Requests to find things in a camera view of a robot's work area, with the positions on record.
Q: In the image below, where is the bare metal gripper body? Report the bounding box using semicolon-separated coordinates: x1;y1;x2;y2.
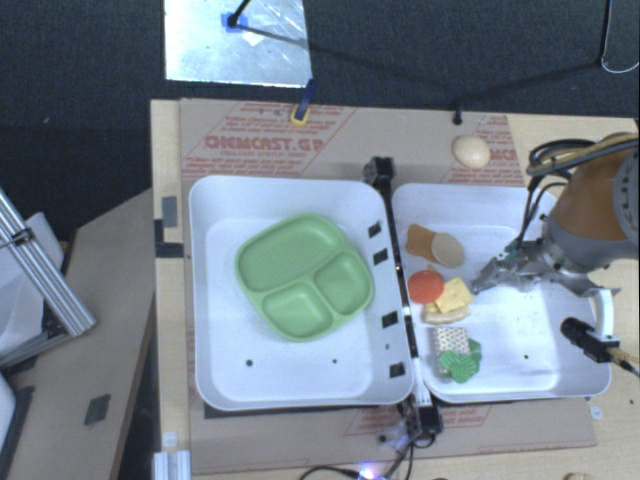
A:
498;237;610;298

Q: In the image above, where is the brown cardboard board red print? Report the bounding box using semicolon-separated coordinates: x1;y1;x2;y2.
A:
178;98;599;475

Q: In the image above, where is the orange patterned packet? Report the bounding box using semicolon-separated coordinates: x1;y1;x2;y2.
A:
432;326;472;358

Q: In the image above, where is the beige egg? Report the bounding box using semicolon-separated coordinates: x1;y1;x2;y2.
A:
451;134;492;171

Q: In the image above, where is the red tomato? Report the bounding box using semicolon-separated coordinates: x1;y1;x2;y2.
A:
407;268;446;305

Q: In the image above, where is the thin black and white rod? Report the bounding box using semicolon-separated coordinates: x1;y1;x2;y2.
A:
377;180;427;405

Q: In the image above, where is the black cylinder on white bracket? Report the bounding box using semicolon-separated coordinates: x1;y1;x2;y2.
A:
559;287;622;365

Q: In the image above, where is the white plastic tray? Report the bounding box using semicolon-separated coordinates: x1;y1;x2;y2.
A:
188;174;417;413
391;182;613;404

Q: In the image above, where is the green broccoli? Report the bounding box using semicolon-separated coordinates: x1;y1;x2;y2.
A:
436;338;484;385

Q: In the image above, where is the yellow cheese slice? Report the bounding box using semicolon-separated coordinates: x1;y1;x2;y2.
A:
432;276;474;315

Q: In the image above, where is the green divided plate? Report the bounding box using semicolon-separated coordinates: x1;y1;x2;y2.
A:
234;212;377;344

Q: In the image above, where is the beige bread piece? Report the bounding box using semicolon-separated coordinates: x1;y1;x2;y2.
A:
421;301;472;326

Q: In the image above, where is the beige round biscuit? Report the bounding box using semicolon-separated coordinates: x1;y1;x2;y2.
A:
430;232;466;270

